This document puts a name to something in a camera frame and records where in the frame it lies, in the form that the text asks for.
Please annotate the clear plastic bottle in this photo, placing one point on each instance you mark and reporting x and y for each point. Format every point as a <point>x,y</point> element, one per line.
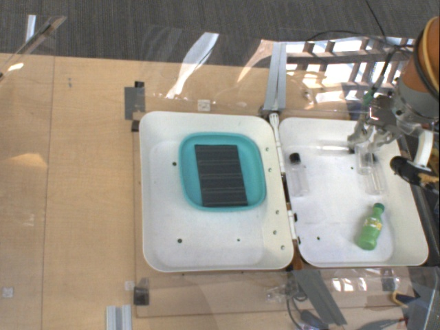
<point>364,165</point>
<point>333,147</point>

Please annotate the teal plate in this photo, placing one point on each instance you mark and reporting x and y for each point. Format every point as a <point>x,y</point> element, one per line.
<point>187,170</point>

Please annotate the black ribbed rectangular pad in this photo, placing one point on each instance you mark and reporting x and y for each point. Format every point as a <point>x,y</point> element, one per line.
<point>221,175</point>

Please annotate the green plastic bottle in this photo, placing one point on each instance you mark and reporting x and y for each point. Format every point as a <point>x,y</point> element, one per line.
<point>368,230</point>

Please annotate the black cylinder on white bracket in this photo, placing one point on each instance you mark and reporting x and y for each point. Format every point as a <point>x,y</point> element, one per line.
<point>407,168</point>

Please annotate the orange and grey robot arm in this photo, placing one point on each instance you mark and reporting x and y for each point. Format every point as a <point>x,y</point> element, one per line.
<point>421,71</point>

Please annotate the white plastic tray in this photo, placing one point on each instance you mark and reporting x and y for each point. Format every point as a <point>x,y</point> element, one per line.
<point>330,218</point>
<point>165,198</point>

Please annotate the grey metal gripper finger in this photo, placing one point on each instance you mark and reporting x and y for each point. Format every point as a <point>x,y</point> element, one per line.
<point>381,139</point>
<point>358,135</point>

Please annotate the thin black and white rod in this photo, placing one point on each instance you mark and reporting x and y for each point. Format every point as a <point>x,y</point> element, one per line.
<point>279,150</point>

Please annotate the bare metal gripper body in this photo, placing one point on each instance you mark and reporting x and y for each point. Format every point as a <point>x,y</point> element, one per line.
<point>386,115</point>

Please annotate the clear bottle with black cap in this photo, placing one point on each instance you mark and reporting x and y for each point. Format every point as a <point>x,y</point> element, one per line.
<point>298,179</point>

